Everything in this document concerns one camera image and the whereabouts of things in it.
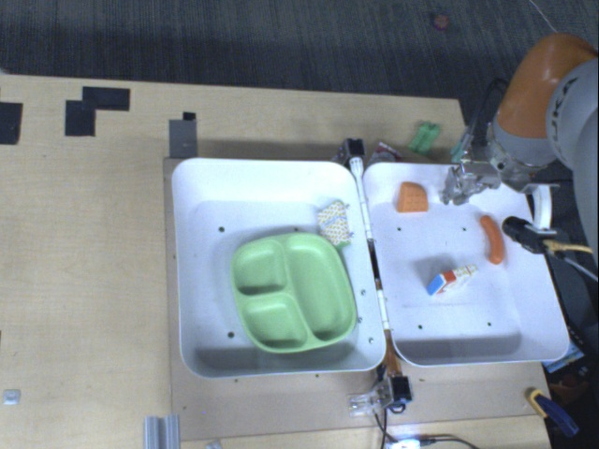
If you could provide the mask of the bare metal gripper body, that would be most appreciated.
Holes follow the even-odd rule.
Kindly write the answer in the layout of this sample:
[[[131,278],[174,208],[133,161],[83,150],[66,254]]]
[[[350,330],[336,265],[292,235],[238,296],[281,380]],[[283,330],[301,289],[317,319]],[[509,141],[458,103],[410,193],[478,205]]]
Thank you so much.
[[[501,185],[496,169],[486,161],[464,160],[458,169],[458,189],[461,194],[480,194]]]

